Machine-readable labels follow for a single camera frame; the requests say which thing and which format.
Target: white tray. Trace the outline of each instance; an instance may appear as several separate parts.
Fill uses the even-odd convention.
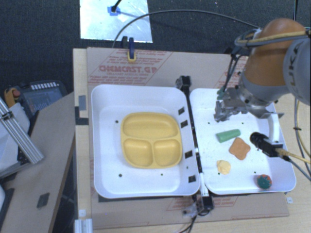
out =
[[[244,115],[239,113],[231,116],[228,121],[217,123],[213,116],[216,92],[216,89],[195,89],[190,95],[204,182],[208,189],[220,195],[288,192],[294,189],[296,177],[292,164],[278,157],[266,156],[260,150],[258,151],[249,140],[253,132],[269,136],[268,120],[257,119],[250,113]],[[273,104],[268,107],[268,110],[275,112]],[[234,139],[219,143],[215,135],[232,129],[239,129],[240,138],[251,146],[251,150],[242,161],[229,153]],[[279,130],[278,141],[285,144],[281,128],[275,130]],[[229,174],[218,174],[216,166],[218,160],[231,163]],[[272,186],[267,190],[260,189],[256,184],[256,178],[261,174],[269,175],[272,179]]]
[[[195,149],[185,95],[176,88],[103,84],[91,94],[94,143],[94,184],[105,198],[186,196],[200,186]],[[176,166],[163,169],[135,168],[121,148],[121,122],[135,112],[158,112],[172,116],[181,128],[183,157]],[[192,157],[185,158],[185,152]],[[189,183],[189,177],[195,181]]]

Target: blue clamp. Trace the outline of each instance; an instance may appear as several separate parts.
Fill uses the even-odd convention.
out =
[[[130,38],[128,42],[128,49],[129,51],[127,52],[127,59],[129,62],[135,62],[136,61],[136,53],[135,53],[135,48],[134,48],[134,38]]]
[[[119,7],[116,8],[115,12],[112,12],[111,9],[112,9],[112,6],[107,7],[107,11],[111,16],[117,16],[121,14],[121,9]]]

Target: blue tape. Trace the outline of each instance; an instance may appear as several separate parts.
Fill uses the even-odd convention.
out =
[[[112,12],[112,11],[111,11],[111,8],[112,8],[112,6],[107,7],[108,13],[109,13],[111,16],[115,17],[115,16],[121,14],[121,9],[120,9],[119,7],[117,7],[117,9],[116,9],[115,12]]]

